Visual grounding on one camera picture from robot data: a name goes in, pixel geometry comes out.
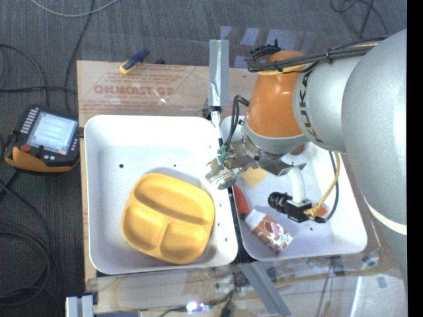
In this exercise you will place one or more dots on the yellow divided plate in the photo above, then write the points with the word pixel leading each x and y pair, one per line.
pixel 168 216

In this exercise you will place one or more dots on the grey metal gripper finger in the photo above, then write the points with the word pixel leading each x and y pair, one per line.
pixel 215 170
pixel 227 179

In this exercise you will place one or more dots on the orange carrot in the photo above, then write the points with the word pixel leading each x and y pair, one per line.
pixel 242 201

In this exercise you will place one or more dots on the white plastic tray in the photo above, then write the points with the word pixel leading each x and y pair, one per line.
pixel 317 239
pixel 148 144

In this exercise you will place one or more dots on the black cylinder on white bracket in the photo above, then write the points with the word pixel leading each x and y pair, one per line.
pixel 291 205

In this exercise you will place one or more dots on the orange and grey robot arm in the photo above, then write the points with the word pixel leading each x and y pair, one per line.
pixel 330 94

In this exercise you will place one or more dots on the brown cardboard board red print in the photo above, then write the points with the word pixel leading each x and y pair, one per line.
pixel 138 88

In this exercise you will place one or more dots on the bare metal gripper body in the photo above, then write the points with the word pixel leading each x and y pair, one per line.
pixel 246 158

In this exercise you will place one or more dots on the small orange object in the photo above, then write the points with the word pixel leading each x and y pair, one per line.
pixel 321 211

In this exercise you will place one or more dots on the brown and white carton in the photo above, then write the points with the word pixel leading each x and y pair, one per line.
pixel 269 231

